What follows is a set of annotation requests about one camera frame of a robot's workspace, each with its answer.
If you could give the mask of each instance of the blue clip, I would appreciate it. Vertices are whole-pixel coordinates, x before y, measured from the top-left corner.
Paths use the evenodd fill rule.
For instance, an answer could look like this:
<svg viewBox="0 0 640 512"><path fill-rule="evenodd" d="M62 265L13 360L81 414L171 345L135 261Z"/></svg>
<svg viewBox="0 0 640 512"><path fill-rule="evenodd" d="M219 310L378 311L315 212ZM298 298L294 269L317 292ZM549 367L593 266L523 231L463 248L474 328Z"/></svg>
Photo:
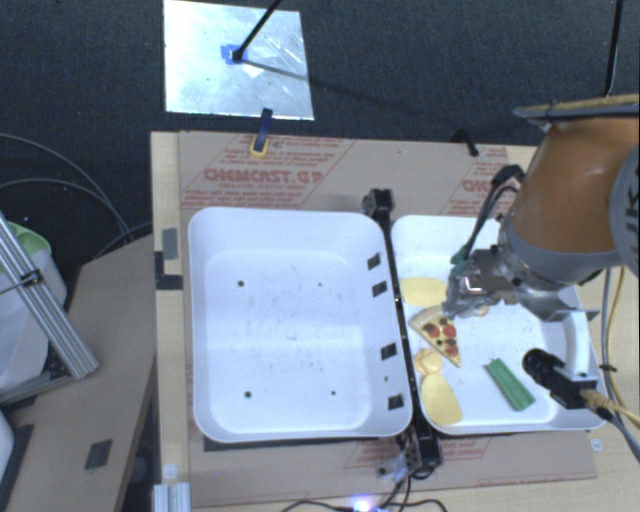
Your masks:
<svg viewBox="0 0 640 512"><path fill-rule="evenodd" d="M222 58L227 64L242 64L243 60L246 60L247 58L249 58L249 50L245 50L244 53L242 54L242 60L237 62L233 60L233 57L231 56L231 54L238 48L240 47L236 44L223 44L220 47L220 53L222 55Z"/></svg>
<svg viewBox="0 0 640 512"><path fill-rule="evenodd" d="M269 141L267 140L267 134L269 132L269 125L271 124L271 118L273 117L273 110L270 108L263 108L262 115L260 116L260 129L258 135L256 135L251 141L251 148L249 152L258 158L262 158L267 154L267 148L269 147Z"/></svg>

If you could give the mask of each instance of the black rod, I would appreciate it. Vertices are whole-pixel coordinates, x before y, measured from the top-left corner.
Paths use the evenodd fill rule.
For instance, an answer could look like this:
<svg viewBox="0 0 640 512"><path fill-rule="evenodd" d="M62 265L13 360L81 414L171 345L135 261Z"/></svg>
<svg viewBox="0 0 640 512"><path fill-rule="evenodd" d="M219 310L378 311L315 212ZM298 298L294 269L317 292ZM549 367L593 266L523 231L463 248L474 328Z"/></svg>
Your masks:
<svg viewBox="0 0 640 512"><path fill-rule="evenodd" d="M607 78L604 82L602 96L607 97L613 89L613 76L616 72L616 60L618 59L618 36L620 35L620 20L622 19L622 4L624 0L616 0L616 13L613 18L613 30L611 31L611 45L609 46L609 63L607 64Z"/></svg>
<svg viewBox="0 0 640 512"><path fill-rule="evenodd" d="M278 5L280 5L280 2L282 2L282 0L275 0L269 6L267 11L262 16L262 18L260 18L260 21L258 22L258 24L251 31L251 34L249 34L247 39L245 39L244 43L242 43L242 46L240 46L240 48L238 48L237 50L234 50L233 52L231 52L231 59L233 60L233 62L242 61L242 57L244 55L245 50L251 44L251 41L253 41L253 38L258 35L258 32L260 32L260 29L262 28L262 26L271 17L271 15L273 14L273 11L275 11L278 8Z"/></svg>

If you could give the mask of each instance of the pepperoni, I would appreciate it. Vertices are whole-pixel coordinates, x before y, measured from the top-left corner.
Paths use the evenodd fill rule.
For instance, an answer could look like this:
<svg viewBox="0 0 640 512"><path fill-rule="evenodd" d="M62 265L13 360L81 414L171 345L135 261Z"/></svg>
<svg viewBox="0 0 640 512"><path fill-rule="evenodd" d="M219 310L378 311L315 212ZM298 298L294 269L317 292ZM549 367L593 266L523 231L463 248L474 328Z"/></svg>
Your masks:
<svg viewBox="0 0 640 512"><path fill-rule="evenodd" d="M456 328L453 325L445 325L442 328L442 333L447 337L447 338L455 338L456 337Z"/></svg>
<svg viewBox="0 0 640 512"><path fill-rule="evenodd" d="M440 328L432 323L428 323L424 326L424 330L431 338L437 338L440 336Z"/></svg>

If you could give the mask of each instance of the yellow cable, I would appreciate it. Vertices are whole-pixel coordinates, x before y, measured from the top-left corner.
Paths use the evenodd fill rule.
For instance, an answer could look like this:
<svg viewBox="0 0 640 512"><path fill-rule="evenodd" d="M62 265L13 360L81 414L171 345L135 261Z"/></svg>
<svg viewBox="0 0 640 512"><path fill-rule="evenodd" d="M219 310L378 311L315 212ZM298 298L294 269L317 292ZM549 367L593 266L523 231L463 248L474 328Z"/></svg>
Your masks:
<svg viewBox="0 0 640 512"><path fill-rule="evenodd" d="M613 303L611 304L611 312L609 313L609 324L607 325L607 331L605 333L605 339L603 340L605 351L607 353L607 360L609 361L609 365L613 366L611 363L611 326L613 325L613 319L615 317L618 302L620 300L620 295L622 292L622 284L624 282L625 271L624 267L620 267L620 276L618 277L618 286L616 287L616 294L613 298ZM613 372L609 371L609 382L611 383L611 391L613 392L613 396L616 401L622 406L626 407L622 397L620 396L620 392L618 391L618 387L616 386L615 380L613 378Z"/></svg>
<svg viewBox="0 0 640 512"><path fill-rule="evenodd" d="M624 414L629 421L633 423L633 426L640 430L640 416L632 413L626 407L622 407L620 404L614 402L608 397L598 393L595 389L583 389L580 391L580 396L585 399L587 405L591 407L605 407L612 411Z"/></svg>

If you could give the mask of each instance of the blue tape piece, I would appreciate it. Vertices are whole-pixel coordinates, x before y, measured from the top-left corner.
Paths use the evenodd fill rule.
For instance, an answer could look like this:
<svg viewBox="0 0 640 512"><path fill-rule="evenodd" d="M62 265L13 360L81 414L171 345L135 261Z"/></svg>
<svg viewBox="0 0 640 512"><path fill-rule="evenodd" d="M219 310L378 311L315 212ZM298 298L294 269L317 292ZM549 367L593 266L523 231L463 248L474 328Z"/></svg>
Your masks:
<svg viewBox="0 0 640 512"><path fill-rule="evenodd" d="M261 153L264 149L264 144L267 141L267 134L269 133L269 125L271 124L272 116L273 110L271 110L270 108L262 109L262 116L260 117L260 129L258 130L256 143L253 145L253 150L257 153Z"/></svg>
<svg viewBox="0 0 640 512"><path fill-rule="evenodd" d="M241 61L236 62L235 60L233 60L233 58L231 57L231 54L234 52L234 50L237 50L238 48L240 47L237 44L224 44L220 47L220 54L222 55L222 58L227 64L242 64L242 60L246 60L249 58L249 50L245 50L244 53L242 54Z"/></svg>

